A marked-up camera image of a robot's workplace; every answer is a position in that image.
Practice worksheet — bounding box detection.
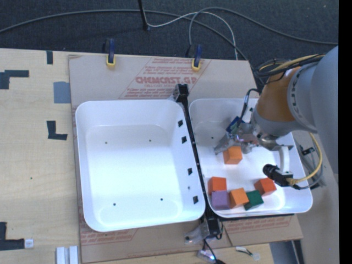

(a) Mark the purple cube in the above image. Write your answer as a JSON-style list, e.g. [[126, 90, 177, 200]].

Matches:
[[211, 190, 230, 211]]

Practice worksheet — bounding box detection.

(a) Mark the black cylinder on white bracket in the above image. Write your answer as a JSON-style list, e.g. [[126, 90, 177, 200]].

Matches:
[[262, 144, 295, 188]]

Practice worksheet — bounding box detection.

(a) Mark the thin black rod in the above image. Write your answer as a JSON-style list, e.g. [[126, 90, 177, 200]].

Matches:
[[181, 100, 216, 220]]

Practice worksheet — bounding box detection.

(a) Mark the green cube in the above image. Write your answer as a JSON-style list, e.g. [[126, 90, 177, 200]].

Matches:
[[243, 190, 265, 211]]

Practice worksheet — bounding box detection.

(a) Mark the white plastic tray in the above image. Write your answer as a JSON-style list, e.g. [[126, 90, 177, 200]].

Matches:
[[75, 100, 207, 233], [189, 97, 314, 219]]

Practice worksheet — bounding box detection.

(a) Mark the dark orange cube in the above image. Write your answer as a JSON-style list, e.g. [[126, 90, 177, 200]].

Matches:
[[253, 177, 278, 197], [207, 176, 228, 196]]

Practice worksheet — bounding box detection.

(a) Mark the black block with thin wires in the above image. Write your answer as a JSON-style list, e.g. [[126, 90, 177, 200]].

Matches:
[[174, 83, 190, 103], [205, 217, 224, 238]]

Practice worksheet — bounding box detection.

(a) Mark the brown cardboard board red print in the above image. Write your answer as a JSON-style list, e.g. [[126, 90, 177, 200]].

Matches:
[[68, 54, 304, 261]]

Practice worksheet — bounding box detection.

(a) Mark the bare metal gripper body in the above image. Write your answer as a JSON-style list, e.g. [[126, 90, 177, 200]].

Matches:
[[232, 124, 282, 152]]

